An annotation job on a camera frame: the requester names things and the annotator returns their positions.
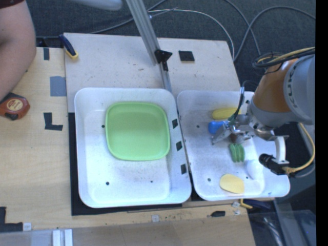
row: black bracket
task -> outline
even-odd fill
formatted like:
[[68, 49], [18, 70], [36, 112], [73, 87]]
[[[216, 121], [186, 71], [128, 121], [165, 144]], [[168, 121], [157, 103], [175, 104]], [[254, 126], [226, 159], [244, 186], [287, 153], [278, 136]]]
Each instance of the black bracket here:
[[157, 49], [155, 51], [155, 56], [156, 56], [157, 62], [163, 64], [163, 68], [164, 68], [165, 71], [169, 70], [167, 61], [169, 60], [171, 55], [172, 55], [171, 52], [166, 52], [166, 51], [163, 51], [163, 50], [160, 50], [160, 49]]

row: green tray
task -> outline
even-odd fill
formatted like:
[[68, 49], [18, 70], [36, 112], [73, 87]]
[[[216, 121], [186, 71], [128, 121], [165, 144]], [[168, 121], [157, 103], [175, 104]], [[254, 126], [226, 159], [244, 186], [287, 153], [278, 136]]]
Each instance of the green tray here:
[[163, 158], [170, 150], [166, 113], [149, 102], [117, 102], [106, 111], [106, 139], [108, 149], [118, 159]]

